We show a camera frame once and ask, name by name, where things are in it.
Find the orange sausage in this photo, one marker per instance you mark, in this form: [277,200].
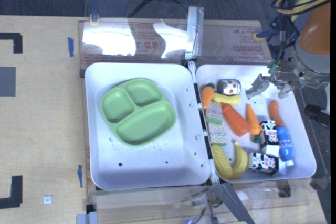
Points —
[274,111]

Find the blue bottle white cap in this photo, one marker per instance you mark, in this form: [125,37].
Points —
[284,144]

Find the white plastic tray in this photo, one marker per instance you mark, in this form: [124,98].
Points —
[296,144]
[147,165]

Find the brown cardboard board red print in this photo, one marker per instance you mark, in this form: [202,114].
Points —
[231,44]

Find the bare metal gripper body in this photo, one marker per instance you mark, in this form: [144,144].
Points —
[287,74]

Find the pale printed juice carton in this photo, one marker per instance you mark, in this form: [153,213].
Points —
[216,128]

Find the green divided plate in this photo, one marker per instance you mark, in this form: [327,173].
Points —
[141,115]

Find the yellow banana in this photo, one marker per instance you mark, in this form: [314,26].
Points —
[241,162]
[228,99]

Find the thin black and white rod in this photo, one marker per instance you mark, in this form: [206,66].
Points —
[200,110]

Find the cow print milk carton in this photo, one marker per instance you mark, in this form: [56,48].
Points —
[270,136]
[265,164]

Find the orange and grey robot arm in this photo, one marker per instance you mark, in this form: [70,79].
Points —
[316,31]

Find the strawberry print can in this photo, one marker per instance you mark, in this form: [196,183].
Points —
[229,87]

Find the yellow corn cob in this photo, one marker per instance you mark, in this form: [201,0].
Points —
[221,162]

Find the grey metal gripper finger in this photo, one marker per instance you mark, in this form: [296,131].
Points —
[285,90]
[258,85]

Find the orange carrot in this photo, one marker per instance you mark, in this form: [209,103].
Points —
[253,120]
[207,94]

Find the orange bottle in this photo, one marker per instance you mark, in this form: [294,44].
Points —
[236,120]

